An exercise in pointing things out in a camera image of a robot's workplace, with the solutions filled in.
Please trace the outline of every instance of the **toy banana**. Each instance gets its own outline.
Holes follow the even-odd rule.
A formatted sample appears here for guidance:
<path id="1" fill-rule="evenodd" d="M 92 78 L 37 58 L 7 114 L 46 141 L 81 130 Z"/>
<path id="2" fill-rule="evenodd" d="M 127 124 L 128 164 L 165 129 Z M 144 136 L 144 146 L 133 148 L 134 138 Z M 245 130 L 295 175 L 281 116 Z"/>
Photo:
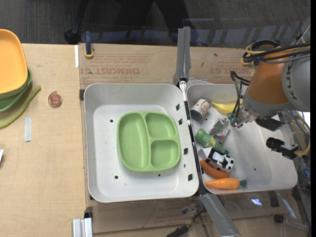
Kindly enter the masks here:
<path id="1" fill-rule="evenodd" d="M 211 102 L 211 105 L 214 106 L 220 113 L 223 113 L 223 114 L 231 113 L 234 110 L 235 104 L 236 103 L 225 105 L 225 104 L 215 103 L 214 101 Z"/>

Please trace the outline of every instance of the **divided plate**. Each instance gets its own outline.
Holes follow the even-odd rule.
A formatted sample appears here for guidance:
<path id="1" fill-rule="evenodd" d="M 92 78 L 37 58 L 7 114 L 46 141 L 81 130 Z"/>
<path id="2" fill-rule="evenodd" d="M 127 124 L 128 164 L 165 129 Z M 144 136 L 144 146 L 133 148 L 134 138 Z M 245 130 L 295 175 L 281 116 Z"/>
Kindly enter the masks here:
<path id="1" fill-rule="evenodd" d="M 118 121 L 118 151 L 123 164 L 134 171 L 161 171 L 180 159 L 175 122 L 160 112 L 130 112 Z"/>

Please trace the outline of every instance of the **carrot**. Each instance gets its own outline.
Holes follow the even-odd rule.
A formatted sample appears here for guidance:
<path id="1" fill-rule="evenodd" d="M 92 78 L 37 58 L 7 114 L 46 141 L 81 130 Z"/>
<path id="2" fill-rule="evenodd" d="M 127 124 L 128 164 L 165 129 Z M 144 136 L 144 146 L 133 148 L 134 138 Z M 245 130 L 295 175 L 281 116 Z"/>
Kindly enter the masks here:
<path id="1" fill-rule="evenodd" d="M 205 185 L 208 187 L 220 188 L 225 190 L 236 190 L 240 185 L 245 187 L 247 185 L 247 181 L 238 181 L 238 179 L 234 177 L 228 177 L 205 182 Z"/>
<path id="2" fill-rule="evenodd" d="M 228 173 L 221 171 L 221 170 L 217 170 L 216 168 L 213 168 L 212 166 L 210 166 L 205 160 L 200 160 L 200 165 L 203 168 L 203 171 L 210 175 L 211 177 L 214 178 L 227 178 L 228 177 Z"/>

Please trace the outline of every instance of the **tin can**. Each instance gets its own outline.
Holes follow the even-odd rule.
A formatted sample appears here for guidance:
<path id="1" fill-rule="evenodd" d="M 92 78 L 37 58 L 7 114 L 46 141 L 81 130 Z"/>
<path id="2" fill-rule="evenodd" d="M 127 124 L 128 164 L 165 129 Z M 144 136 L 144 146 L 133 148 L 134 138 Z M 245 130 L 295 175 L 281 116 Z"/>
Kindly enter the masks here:
<path id="1" fill-rule="evenodd" d="M 202 120 L 210 107 L 211 105 L 207 100 L 199 99 L 190 110 L 191 117 L 197 121 Z"/>

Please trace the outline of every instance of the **black chair wheel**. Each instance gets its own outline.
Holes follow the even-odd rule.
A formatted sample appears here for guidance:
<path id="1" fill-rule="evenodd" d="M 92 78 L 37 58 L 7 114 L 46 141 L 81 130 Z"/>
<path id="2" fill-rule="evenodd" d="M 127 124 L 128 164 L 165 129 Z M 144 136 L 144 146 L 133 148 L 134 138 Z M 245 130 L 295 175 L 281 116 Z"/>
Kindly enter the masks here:
<path id="1" fill-rule="evenodd" d="M 74 33 L 72 29 L 64 33 L 65 40 L 68 44 L 78 44 L 80 42 L 80 34 Z"/>

